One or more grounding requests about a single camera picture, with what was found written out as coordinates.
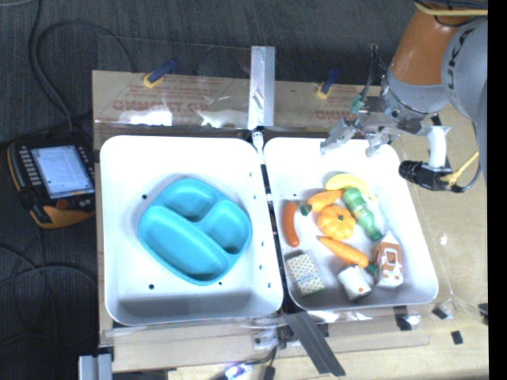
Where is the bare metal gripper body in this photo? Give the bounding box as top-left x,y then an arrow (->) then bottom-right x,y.
349,92 -> 433,139

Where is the white plastic tray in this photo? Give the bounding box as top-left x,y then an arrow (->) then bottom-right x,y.
98,134 -> 285,327
262,135 -> 440,313

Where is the yellow banana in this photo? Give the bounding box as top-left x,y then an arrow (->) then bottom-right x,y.
324,172 -> 378,202

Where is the brown cardboard board, red print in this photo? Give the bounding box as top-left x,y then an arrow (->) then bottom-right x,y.
91,69 -> 452,373

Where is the orange carrot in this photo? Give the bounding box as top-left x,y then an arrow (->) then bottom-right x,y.
299,188 -> 345,218
317,235 -> 379,276

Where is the green plastic bottle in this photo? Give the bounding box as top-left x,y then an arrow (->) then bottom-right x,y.
341,186 -> 383,242

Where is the orange pumpkin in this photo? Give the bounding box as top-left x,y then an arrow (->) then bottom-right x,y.
316,204 -> 357,241

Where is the orange sausage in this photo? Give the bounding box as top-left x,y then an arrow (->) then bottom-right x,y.
281,200 -> 301,249

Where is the orange and white carton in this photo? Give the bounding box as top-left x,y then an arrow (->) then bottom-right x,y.
372,230 -> 406,290

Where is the yellow patterned packet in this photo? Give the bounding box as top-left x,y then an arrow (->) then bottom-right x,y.
284,252 -> 326,298

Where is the white can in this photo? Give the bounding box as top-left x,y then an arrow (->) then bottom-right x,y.
337,264 -> 373,302

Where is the blue divided plate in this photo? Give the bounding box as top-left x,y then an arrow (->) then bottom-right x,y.
136,177 -> 254,287

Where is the black cylinder on white bracket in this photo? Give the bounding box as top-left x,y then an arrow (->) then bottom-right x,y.
398,124 -> 454,192

